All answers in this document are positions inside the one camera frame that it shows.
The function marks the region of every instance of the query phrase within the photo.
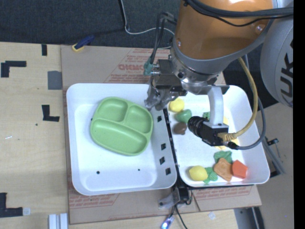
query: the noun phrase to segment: wooden table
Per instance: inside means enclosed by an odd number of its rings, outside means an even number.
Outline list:
[[[59,45],[0,42],[0,62],[26,61],[10,67],[0,78],[0,193],[7,194],[7,208],[30,208],[30,215],[0,218],[0,229],[48,228],[48,215],[68,213],[66,152],[62,90],[48,90],[48,72],[61,72]],[[43,121],[42,105],[58,122]],[[183,214],[189,229],[237,229],[234,211]],[[70,229],[160,228],[165,217],[149,217],[69,225]],[[178,217],[171,229],[181,229]]]

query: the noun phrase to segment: green plate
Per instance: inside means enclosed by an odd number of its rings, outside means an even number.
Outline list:
[[[90,134],[96,144],[128,156],[139,155],[146,149],[152,131],[151,113],[118,97],[107,97],[101,101],[90,126]]]

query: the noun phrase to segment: teal connector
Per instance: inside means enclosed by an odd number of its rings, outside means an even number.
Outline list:
[[[153,64],[150,63],[151,58],[149,57],[146,63],[144,64],[144,75],[151,75],[152,74],[152,69],[153,69]]]

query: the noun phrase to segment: cardboard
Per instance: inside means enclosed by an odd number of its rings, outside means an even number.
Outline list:
[[[71,46],[61,46],[70,224],[170,214],[168,209],[158,205],[159,199],[171,193],[170,188],[84,196],[74,189],[71,181],[67,89],[75,83],[147,83],[149,77],[143,75],[143,64],[151,53],[151,49],[95,46],[74,52]],[[169,50],[158,50],[156,60],[167,59],[168,54]],[[225,84],[222,74],[216,83]],[[193,195],[190,205],[180,207],[181,213],[261,205],[256,185],[198,189],[193,191]]]

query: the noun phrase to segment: orange toy food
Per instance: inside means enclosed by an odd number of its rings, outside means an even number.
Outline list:
[[[246,173],[247,173],[248,167],[245,166],[242,162],[239,160],[236,160],[232,164],[232,171],[233,171],[233,176],[244,179],[246,178]]]
[[[225,179],[226,181],[231,181],[232,173],[232,164],[226,161],[224,158],[220,158],[217,164],[214,165],[213,170],[217,175]]]

